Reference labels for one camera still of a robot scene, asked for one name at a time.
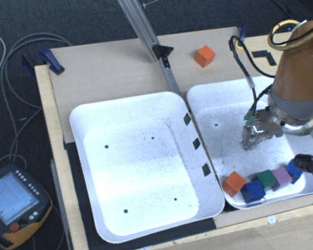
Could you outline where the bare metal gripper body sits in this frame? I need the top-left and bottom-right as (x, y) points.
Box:
(248, 98), (313, 143)

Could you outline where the white plastic tray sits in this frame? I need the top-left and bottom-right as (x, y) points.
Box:
(184, 65), (313, 217)
(67, 83), (230, 249)

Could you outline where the green cube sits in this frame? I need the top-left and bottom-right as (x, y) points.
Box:
(251, 168), (278, 192)

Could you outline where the orange cube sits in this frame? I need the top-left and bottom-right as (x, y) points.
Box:
(192, 44), (219, 70)
(219, 169), (250, 199)

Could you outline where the purple cube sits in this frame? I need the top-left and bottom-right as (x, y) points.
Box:
(268, 166), (295, 192)

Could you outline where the blue cube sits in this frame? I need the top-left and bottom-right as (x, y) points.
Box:
(284, 157), (306, 185)
(239, 179), (268, 206)

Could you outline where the brown cardboard board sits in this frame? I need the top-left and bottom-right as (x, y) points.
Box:
(44, 8), (313, 250)

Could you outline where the black cylinder on white bracket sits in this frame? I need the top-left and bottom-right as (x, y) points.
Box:
(281, 121), (313, 185)

